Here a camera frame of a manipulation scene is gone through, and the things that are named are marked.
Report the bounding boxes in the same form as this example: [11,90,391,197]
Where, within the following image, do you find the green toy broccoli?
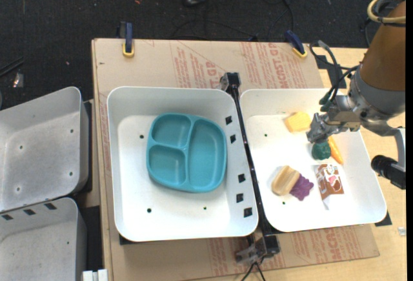
[310,140,332,161]

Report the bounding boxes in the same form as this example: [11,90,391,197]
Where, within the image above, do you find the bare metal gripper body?
[323,94,369,134]

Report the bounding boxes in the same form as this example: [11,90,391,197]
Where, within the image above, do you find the toy sausage in bread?
[271,165,301,196]

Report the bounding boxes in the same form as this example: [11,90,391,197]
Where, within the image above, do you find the white plastic tray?
[106,85,259,243]
[239,88,388,233]

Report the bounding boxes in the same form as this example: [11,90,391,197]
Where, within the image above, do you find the yellow toy corn piece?
[284,111,312,134]

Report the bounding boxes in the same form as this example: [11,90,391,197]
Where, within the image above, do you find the brown and white packet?
[314,163,345,211]

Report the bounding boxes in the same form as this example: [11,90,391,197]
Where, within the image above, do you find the thin black rod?
[229,85,274,242]

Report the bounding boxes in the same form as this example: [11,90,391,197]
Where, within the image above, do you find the black block with wires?
[234,234,281,264]
[220,72,242,90]

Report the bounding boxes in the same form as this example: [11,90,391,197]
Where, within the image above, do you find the purple toy grapes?
[289,173,315,202]

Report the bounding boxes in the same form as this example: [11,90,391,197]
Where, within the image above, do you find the black cylinder on white bracket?
[366,118,407,191]

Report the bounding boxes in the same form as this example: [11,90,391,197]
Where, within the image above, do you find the blue divided plate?
[145,112,228,194]

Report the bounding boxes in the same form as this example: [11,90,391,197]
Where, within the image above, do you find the orange toy carrot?
[327,135,345,165]

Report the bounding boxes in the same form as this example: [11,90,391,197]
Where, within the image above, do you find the brown cardboard board red print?
[91,37,381,281]

